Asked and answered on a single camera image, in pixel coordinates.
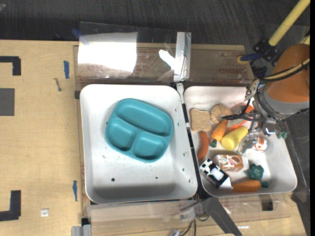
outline toy food package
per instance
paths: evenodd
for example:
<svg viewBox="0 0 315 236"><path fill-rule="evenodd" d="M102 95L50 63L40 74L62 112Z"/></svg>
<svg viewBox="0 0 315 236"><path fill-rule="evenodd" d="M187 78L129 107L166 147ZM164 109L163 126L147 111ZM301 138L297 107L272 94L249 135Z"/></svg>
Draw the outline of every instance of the toy food package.
<svg viewBox="0 0 315 236"><path fill-rule="evenodd" d="M218 189L233 189L229 175L221 170L209 158L201 164L199 170L202 176L204 176L211 184L213 184Z"/></svg>
<svg viewBox="0 0 315 236"><path fill-rule="evenodd" d="M246 171L249 169L248 159L242 155L216 155L213 158L213 162L226 172Z"/></svg>

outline white tray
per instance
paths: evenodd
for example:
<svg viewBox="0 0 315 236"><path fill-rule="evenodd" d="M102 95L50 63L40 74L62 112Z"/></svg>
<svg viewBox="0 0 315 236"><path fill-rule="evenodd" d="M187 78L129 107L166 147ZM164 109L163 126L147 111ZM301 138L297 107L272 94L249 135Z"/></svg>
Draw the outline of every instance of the white tray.
<svg viewBox="0 0 315 236"><path fill-rule="evenodd" d="M245 87L189 87L184 93L189 121L189 113L192 108L210 111L213 106L219 103L222 103L229 108L233 108L240 103L246 104L246 102L244 102L245 93ZM197 132L193 131L191 132L191 135L195 151L198 152L200 149L199 135ZM269 183L269 188L261 188L255 193L236 193L228 190L217 189L208 180L202 177L202 184L205 191L208 194L216 197L244 196L293 191L297 185L297 178L285 144L285 140L278 139L276 135L266 137L266 139L269 143L268 148L264 153L255 151L253 149L248 149L243 155L248 158L250 164L255 163L257 165L261 165L264 168L264 175L261 181L267 181ZM218 142L216 148L209 147L207 157L211 159L217 154L228 153L229 152L226 151ZM231 177L232 183L239 182L242 179L248 179L247 174L244 171L230 172L229 175Z"/></svg>
<svg viewBox="0 0 315 236"><path fill-rule="evenodd" d="M112 149L106 122L122 99L135 98L166 111L174 122L161 159L145 163ZM97 204L187 199L197 191L179 94L168 86L88 85L80 93L86 193Z"/></svg>

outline blue tape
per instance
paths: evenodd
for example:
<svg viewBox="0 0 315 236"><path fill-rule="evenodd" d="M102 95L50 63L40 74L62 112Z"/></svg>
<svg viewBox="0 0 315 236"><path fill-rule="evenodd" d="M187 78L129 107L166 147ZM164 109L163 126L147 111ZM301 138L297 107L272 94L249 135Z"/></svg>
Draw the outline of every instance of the blue tape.
<svg viewBox="0 0 315 236"><path fill-rule="evenodd" d="M77 37L77 39L84 45L89 45L89 42L85 39L85 37L83 36L83 34L81 33L81 31L79 29L75 29L73 28L71 30L72 34L74 36Z"/></svg>
<svg viewBox="0 0 315 236"><path fill-rule="evenodd" d="M77 202L78 201L78 187L77 187L76 180L73 181L72 189L73 189L75 201Z"/></svg>
<svg viewBox="0 0 315 236"><path fill-rule="evenodd" d="M260 59L261 56L257 53L251 53L251 54L247 54L244 55L240 58L241 61L248 61L248 60L256 60L256 59Z"/></svg>
<svg viewBox="0 0 315 236"><path fill-rule="evenodd" d="M69 62L66 60L63 61L63 70L64 70L65 78L69 79L70 68L69 68Z"/></svg>

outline black tape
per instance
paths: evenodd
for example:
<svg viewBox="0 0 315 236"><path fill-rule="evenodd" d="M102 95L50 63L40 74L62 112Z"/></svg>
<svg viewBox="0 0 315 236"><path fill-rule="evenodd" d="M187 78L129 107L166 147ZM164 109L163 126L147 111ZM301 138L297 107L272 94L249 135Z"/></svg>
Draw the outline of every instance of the black tape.
<svg viewBox="0 0 315 236"><path fill-rule="evenodd" d="M18 220L21 216L21 191L11 191L10 210L0 211L0 221Z"/></svg>
<svg viewBox="0 0 315 236"><path fill-rule="evenodd" d="M12 75L21 75L21 59L18 56L0 56L0 63L12 63Z"/></svg>
<svg viewBox="0 0 315 236"><path fill-rule="evenodd" d="M81 91L74 91L74 98L79 100L80 99L80 92Z"/></svg>
<svg viewBox="0 0 315 236"><path fill-rule="evenodd" d="M0 116L14 116L15 89L0 88Z"/></svg>

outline green toy vegetable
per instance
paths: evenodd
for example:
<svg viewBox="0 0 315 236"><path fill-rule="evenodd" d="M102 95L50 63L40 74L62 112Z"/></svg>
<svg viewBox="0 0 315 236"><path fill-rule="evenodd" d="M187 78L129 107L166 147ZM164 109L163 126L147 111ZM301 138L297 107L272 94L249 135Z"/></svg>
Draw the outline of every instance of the green toy vegetable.
<svg viewBox="0 0 315 236"><path fill-rule="evenodd" d="M262 176L264 174L264 169L262 168L261 165L255 165L252 164L250 166L250 169L248 170L248 176L250 177L250 179L256 179L256 180L260 180L262 179Z"/></svg>

